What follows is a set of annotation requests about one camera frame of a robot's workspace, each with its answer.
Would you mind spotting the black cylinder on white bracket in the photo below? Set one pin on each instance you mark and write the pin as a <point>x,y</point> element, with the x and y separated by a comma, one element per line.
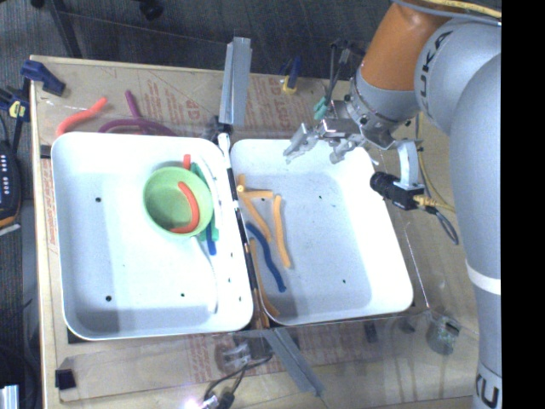
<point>394,191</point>

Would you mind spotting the green bowl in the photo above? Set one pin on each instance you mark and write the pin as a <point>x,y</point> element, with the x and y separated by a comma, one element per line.
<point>164,203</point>

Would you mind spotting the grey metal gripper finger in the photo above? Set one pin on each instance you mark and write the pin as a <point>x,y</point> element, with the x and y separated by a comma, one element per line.
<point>345,146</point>
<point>302,141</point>

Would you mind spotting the brown cardboard board, red print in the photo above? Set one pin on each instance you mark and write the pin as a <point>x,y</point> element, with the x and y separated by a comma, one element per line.
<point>127,360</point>

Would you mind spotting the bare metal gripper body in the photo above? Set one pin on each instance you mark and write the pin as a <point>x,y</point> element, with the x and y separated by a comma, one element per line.
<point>340,122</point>

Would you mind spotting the thin black and white rod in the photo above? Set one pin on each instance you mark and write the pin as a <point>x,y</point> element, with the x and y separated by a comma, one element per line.
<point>233,188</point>

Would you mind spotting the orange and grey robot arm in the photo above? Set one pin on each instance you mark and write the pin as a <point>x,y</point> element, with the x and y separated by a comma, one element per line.
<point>472,100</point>

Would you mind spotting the white plastic tray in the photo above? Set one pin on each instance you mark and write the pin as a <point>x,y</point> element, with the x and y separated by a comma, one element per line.
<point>127,262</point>
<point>340,249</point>

